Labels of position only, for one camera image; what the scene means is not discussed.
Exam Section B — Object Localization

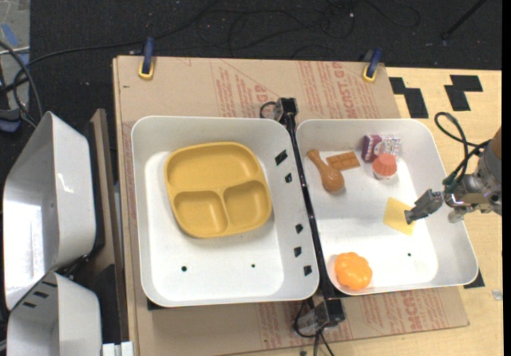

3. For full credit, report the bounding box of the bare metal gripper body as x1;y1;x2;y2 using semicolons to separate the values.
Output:
443;174;503;216

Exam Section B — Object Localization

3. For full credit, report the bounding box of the yellow toy cheese slice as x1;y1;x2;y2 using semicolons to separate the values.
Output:
382;196;417;236

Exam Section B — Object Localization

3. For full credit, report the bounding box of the white bottle with orange cap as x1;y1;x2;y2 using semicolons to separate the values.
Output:
371;152;398;182

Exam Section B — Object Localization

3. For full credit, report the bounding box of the white plastic tray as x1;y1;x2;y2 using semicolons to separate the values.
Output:
295;118;480;297
130;115;320;308

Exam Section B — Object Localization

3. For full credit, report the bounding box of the purple and white carton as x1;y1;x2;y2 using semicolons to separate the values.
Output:
361;133;402;164

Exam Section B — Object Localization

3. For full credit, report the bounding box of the brown toy biscuit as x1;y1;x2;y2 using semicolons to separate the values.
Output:
326;151;362;171

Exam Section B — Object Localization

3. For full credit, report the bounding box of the brown toy chicken drumstick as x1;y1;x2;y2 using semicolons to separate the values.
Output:
306;148;346;194

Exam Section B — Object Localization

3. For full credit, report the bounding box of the orange toy pumpkin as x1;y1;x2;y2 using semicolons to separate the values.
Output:
334;251;374;291

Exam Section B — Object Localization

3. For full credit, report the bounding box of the thin black rod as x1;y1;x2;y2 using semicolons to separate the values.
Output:
282;113;339;303

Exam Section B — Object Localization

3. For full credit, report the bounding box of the yellow divided plate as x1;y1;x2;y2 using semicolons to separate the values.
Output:
163;141;273;239

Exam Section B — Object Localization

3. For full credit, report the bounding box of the brown cardboard board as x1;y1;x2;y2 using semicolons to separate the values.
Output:
112;55;470;356

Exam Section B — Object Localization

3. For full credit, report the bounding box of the black block with wires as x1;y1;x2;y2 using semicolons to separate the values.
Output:
275;97;299;121
315;298;347;327

